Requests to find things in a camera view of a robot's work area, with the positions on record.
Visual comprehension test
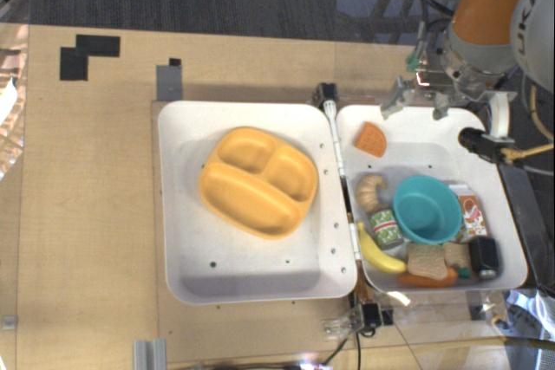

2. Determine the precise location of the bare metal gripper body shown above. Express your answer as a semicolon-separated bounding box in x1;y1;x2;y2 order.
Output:
404;49;506;106

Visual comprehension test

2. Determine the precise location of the orange waffle slice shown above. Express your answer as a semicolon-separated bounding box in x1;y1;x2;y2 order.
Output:
352;121;388;158

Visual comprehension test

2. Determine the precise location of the white plastic tray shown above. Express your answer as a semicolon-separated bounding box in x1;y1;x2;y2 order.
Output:
156;100;359;307
336;104;530;294

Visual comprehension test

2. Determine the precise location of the thin black and white rod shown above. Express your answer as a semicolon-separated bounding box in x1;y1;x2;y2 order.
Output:
323;100;363;262

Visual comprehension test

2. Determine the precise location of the beige croissant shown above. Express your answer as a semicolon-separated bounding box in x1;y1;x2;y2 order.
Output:
356;173;389;214

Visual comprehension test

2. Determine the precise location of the teal bowl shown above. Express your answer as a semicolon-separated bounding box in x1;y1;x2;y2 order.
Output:
392;175;464;246

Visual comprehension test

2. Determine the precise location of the orange and white carton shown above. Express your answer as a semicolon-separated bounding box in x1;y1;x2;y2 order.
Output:
447;183;489;243

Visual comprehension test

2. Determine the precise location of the green and red can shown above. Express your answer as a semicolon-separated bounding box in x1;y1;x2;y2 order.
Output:
369;208;405;250

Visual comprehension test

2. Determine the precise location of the brown bread slice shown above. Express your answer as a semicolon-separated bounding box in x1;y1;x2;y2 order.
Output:
442;242;473;270
406;243;449;281

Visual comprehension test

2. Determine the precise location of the yellow banana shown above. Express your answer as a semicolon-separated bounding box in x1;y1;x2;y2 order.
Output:
356;221;408;275

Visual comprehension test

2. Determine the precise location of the black rectangular box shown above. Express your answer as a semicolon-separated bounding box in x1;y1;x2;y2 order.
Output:
468;236;501;281

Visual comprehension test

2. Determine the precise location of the orange divided plate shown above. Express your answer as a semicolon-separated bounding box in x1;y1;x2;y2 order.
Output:
198;126;320;242

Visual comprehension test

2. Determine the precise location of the orange carrot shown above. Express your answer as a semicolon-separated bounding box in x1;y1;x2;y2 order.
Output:
397;267;473;289

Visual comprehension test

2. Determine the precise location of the pale wood board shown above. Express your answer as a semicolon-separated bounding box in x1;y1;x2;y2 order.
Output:
16;24;528;366

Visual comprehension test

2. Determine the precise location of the black cylinder on white bracket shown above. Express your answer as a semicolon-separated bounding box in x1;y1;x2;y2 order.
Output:
457;91;518;165

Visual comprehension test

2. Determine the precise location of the black block with wires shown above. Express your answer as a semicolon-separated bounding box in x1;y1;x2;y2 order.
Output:
360;302;382;330
315;82;338;106

